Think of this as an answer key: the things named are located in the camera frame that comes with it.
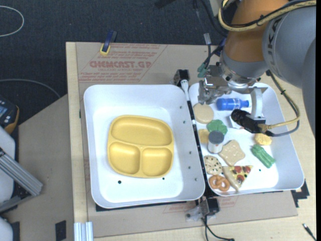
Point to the beige bread slice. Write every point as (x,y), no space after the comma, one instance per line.
(232,152)

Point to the black cylinder on white bracket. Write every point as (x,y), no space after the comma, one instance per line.
(248,120)

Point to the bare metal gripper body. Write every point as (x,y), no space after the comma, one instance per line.
(218,78)

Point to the thin black and white rod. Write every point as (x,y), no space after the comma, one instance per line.
(191,114)

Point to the beige round biscuit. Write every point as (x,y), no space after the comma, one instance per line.
(203,113)

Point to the yellow divided plate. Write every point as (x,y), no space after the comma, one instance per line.
(140,144)

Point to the small white can grey lid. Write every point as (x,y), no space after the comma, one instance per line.
(215,142)

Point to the chocolate chip cookie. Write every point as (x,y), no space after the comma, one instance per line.
(212,164)

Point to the brown cardboard board red print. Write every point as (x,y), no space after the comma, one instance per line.
(125,66)

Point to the blue plastic bottle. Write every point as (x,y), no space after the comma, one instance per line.
(229,103)

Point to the green asparagus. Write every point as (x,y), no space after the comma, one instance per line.
(263,157)

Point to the pale yellow round toy food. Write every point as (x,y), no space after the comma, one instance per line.
(203,135)

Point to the green broccoli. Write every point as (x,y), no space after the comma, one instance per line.
(215,125)

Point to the orange pretzel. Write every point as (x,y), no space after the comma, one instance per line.
(220,183)

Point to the yellow ridged chip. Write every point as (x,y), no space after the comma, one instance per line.
(263,139)

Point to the white plastic tray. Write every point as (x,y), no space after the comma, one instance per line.
(283,164)
(140,192)

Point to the pizza slice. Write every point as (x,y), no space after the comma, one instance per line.
(235,176)

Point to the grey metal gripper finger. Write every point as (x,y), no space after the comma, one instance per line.
(213,96)
(202,95)

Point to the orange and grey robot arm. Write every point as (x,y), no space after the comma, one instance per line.
(283,49)

